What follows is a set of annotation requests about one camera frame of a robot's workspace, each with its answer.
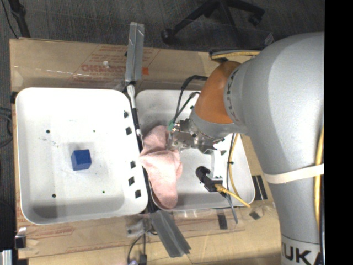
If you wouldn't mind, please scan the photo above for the pink cloth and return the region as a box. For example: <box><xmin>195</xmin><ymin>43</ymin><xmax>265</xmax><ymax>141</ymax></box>
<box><xmin>138</xmin><ymin>124</ymin><xmax>183</xmax><ymax>210</ymax></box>

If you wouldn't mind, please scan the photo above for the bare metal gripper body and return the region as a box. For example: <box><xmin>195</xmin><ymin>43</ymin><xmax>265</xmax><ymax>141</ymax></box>
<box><xmin>168</xmin><ymin>118</ymin><xmax>219</xmax><ymax>152</ymax></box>

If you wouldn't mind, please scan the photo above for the thin black and white rod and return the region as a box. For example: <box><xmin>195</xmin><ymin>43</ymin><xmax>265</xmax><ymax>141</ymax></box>
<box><xmin>127</xmin><ymin>83</ymin><xmax>159</xmax><ymax>214</ymax></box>

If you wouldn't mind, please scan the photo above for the black cylinder on white bracket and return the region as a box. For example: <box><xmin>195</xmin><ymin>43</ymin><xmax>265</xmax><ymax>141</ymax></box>
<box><xmin>195</xmin><ymin>147</ymin><xmax>227</xmax><ymax>193</ymax></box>

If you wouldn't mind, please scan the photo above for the blue cube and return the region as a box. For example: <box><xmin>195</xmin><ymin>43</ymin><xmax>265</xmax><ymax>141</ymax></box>
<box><xmin>70</xmin><ymin>149</ymin><xmax>92</xmax><ymax>172</ymax></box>

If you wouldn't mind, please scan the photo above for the white plastic tray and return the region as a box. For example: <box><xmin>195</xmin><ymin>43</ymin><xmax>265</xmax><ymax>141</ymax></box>
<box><xmin>15</xmin><ymin>87</ymin><xmax>150</xmax><ymax>226</ymax></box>
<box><xmin>134</xmin><ymin>89</ymin><xmax>256</xmax><ymax>212</ymax></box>

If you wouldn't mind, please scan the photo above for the brown cardboard board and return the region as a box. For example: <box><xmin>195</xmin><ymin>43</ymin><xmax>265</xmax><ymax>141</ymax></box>
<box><xmin>9</xmin><ymin>37</ymin><xmax>282</xmax><ymax>262</ymax></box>

